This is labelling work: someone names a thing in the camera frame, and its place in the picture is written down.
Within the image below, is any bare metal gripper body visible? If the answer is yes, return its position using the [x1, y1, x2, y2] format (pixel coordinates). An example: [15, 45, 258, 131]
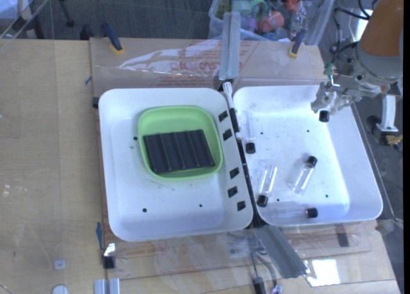
[329, 46, 402, 99]

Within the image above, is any clear bottle with black cap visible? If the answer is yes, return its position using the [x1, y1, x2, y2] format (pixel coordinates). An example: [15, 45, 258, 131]
[256, 164, 279, 208]
[272, 206, 319, 220]
[242, 110, 257, 155]
[316, 103, 331, 123]
[291, 155, 318, 194]

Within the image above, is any white plastic tray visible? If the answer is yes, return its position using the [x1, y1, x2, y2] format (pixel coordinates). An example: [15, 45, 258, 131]
[233, 85, 384, 227]
[97, 87, 254, 242]

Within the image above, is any clear plastic storage bin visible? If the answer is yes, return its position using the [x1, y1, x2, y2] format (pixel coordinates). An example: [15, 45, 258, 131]
[208, 0, 340, 46]

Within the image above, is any green plate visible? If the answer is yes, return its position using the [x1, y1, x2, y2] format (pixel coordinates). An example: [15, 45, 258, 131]
[137, 105, 224, 181]

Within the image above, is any black ridged tray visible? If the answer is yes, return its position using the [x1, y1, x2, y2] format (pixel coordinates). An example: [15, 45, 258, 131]
[142, 129, 216, 174]

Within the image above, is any black block with thin wires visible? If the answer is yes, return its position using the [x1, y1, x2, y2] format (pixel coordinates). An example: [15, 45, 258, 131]
[252, 277, 267, 294]

